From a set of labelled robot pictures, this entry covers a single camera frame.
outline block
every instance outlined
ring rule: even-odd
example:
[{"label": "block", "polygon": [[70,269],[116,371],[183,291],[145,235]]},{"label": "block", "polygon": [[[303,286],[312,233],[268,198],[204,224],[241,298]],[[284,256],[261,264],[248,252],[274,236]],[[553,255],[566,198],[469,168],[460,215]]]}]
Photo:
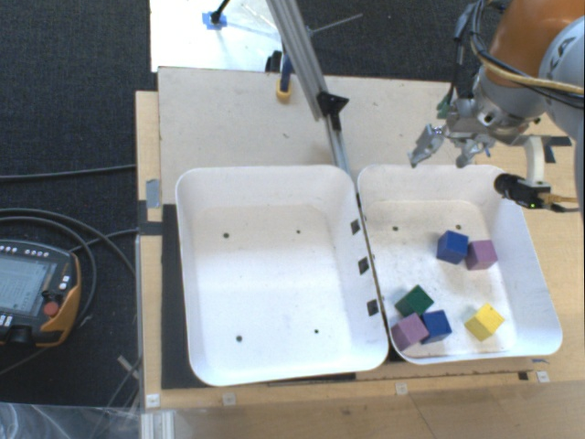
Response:
[{"label": "block", "polygon": [[426,312],[420,318],[429,331],[429,336],[422,340],[423,345],[441,341],[452,333],[445,311]]},{"label": "block", "polygon": [[484,341],[495,333],[502,325],[504,318],[489,304],[484,304],[472,318],[465,322],[465,327],[472,332],[479,341]]},{"label": "block", "polygon": [[424,290],[416,285],[407,295],[400,299],[394,306],[406,317],[410,314],[416,313],[419,316],[432,306],[434,301],[429,297]]},{"label": "block", "polygon": [[494,243],[487,241],[473,241],[467,247],[465,264],[468,270],[485,270],[497,262]]},{"label": "block", "polygon": [[424,326],[418,314],[415,313],[404,317],[390,331],[392,332],[394,345],[399,351],[411,347],[429,336],[429,330]]},{"label": "block", "polygon": [[460,263],[467,256],[469,238],[459,232],[446,231],[437,243],[437,258],[449,263]]}]

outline empty white tray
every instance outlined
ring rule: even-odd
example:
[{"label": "empty white tray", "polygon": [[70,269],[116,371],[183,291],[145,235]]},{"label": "empty white tray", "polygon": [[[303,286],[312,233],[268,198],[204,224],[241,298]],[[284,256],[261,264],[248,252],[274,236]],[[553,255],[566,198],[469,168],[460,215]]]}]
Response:
[{"label": "empty white tray", "polygon": [[[370,166],[358,188],[388,323],[400,319],[394,304],[419,284],[443,309],[452,334],[443,341],[406,348],[413,363],[547,355],[562,331],[543,278],[522,209],[494,191],[503,171],[492,166]],[[470,241],[491,239],[498,262],[468,271],[437,260],[446,230]],[[484,342],[463,325],[490,303],[505,322]]]},{"label": "empty white tray", "polygon": [[194,169],[176,185],[189,360],[210,385],[373,369],[388,335],[356,190],[333,166]]}]

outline black carpet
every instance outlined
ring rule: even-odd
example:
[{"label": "black carpet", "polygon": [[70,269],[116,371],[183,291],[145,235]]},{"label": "black carpet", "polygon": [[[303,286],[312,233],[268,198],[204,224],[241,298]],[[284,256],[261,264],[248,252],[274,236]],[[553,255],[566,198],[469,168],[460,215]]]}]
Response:
[{"label": "black carpet", "polygon": [[[325,73],[448,80],[452,28],[473,0],[298,1],[312,29],[364,14],[314,36]],[[156,87],[149,45],[149,0],[0,0],[0,176],[133,163],[134,92]],[[0,208],[47,209],[102,232],[126,230],[137,225],[135,186],[133,171],[0,182]],[[53,230],[0,223],[0,237],[8,236],[74,245]],[[116,242],[133,260],[133,238]],[[95,253],[91,319],[61,347],[0,374],[0,401],[112,401],[125,375],[117,358],[137,359],[135,284],[112,252],[98,245]],[[0,372],[32,352],[0,348]],[[128,382],[112,404],[124,405],[135,387]]]}]

